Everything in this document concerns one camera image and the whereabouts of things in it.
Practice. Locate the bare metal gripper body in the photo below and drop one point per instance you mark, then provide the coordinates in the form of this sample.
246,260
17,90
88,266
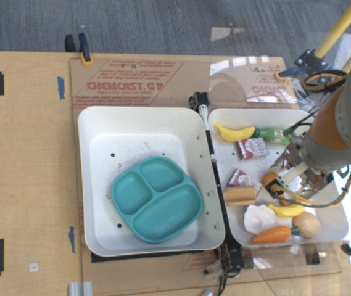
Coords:
295,151

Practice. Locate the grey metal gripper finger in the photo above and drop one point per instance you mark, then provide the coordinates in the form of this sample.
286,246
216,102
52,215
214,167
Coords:
278,161

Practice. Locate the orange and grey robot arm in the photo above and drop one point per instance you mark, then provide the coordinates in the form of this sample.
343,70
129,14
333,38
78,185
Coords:
332,128

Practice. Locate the orange round toy food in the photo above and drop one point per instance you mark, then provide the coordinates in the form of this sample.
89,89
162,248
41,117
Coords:
269,178

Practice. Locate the white plastic tray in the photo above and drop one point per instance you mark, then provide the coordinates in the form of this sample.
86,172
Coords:
255,165
101,128

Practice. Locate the green bottle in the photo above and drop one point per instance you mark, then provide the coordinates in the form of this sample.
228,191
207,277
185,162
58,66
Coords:
270,135

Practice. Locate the red and white carton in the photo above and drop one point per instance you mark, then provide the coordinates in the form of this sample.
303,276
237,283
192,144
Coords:
252,148
243,179

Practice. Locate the yellow banana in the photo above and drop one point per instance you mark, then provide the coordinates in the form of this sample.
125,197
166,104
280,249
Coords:
235,133
287,210

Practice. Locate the tan wooden cylinder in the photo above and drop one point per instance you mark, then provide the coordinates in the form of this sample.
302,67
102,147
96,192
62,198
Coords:
240,196

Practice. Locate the white fried egg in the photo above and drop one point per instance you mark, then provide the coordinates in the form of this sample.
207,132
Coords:
258,219

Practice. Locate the thin black and white rod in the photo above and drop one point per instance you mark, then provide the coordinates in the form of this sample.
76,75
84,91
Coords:
213,162

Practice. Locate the beige speckled ball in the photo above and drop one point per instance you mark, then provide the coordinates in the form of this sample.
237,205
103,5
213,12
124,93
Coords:
307,224

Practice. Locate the orange carrot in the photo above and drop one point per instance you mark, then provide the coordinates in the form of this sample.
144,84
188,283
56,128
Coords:
272,234

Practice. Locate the teal divided plate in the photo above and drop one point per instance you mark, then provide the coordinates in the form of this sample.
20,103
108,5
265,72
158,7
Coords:
159,202

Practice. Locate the brown cardboard board red print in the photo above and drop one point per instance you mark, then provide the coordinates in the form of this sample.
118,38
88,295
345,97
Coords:
138,82

